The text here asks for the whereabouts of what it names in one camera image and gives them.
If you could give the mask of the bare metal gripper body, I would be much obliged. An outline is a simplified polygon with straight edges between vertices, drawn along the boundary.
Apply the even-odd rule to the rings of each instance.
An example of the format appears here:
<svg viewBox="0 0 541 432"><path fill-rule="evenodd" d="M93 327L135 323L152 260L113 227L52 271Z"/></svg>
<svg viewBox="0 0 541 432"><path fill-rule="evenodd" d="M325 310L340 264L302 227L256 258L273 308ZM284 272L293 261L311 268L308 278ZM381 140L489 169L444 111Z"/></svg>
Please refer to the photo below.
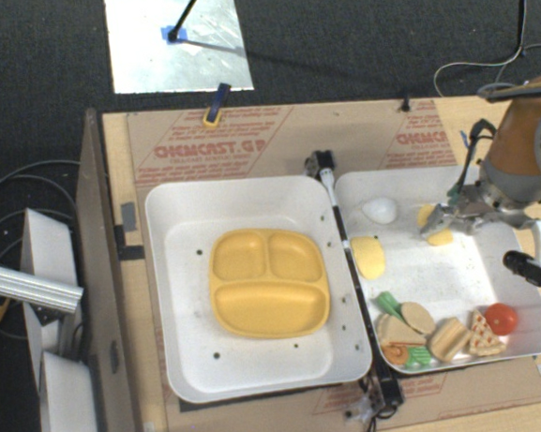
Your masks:
<svg viewBox="0 0 541 432"><path fill-rule="evenodd" d="M472 185L454 185L447 198L447 205L455 209L456 221L457 216L479 214L484 216L486 223L503 222L515 230L529 229L535 222L525 214L527 202L514 201L486 180L475 181Z"/></svg>

